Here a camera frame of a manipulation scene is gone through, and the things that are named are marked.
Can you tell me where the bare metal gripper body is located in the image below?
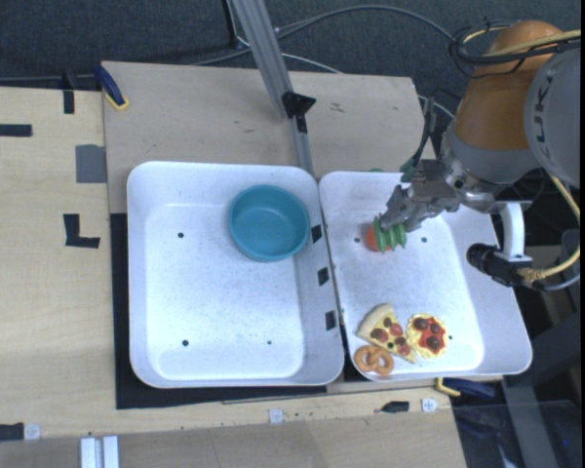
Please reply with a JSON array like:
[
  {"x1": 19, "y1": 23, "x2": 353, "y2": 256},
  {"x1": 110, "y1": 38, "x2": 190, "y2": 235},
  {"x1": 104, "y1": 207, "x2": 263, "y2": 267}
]
[{"x1": 407, "y1": 158, "x2": 498, "y2": 215}]

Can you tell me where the orange carrot with green leaves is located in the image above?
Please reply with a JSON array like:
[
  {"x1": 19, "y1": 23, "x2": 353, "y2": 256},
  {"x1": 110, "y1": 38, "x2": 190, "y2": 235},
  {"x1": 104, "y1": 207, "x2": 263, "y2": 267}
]
[{"x1": 365, "y1": 214, "x2": 409, "y2": 254}]

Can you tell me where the white plastic tray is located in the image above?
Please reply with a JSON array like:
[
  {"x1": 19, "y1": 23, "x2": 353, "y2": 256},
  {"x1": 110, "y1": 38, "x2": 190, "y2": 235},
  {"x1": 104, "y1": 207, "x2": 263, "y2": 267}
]
[
  {"x1": 126, "y1": 160, "x2": 346, "y2": 390},
  {"x1": 317, "y1": 170, "x2": 534, "y2": 384}
]

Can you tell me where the toy pizza slice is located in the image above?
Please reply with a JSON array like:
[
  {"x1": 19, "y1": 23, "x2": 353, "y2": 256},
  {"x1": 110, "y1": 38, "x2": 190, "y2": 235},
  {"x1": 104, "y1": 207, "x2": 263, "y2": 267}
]
[{"x1": 354, "y1": 301, "x2": 417, "y2": 366}]

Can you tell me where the small round toy pizza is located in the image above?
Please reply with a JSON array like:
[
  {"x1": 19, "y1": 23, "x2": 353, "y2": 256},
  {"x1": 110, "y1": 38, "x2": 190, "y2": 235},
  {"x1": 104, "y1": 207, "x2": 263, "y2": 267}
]
[{"x1": 405, "y1": 312, "x2": 449, "y2": 360}]

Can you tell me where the teal blue bowl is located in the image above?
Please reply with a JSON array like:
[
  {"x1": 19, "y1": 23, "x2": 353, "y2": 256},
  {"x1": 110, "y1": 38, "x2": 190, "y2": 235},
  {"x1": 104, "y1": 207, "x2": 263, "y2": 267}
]
[{"x1": 226, "y1": 183, "x2": 312, "y2": 264}]

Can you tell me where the brown toy pretzel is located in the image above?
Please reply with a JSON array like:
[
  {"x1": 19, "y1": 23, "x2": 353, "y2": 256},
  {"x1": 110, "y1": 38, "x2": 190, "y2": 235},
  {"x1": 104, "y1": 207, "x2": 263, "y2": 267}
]
[{"x1": 353, "y1": 343, "x2": 396, "y2": 377}]

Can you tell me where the pale wood board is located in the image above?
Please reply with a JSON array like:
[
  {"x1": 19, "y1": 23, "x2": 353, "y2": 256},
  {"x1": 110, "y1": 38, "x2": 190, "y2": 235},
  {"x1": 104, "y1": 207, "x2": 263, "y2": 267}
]
[{"x1": 100, "y1": 59, "x2": 454, "y2": 408}]

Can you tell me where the black cylinder on white bracket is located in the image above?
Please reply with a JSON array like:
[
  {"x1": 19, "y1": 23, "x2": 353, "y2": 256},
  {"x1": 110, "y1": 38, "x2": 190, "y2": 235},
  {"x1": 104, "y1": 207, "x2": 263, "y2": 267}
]
[{"x1": 465, "y1": 201, "x2": 535, "y2": 290}]

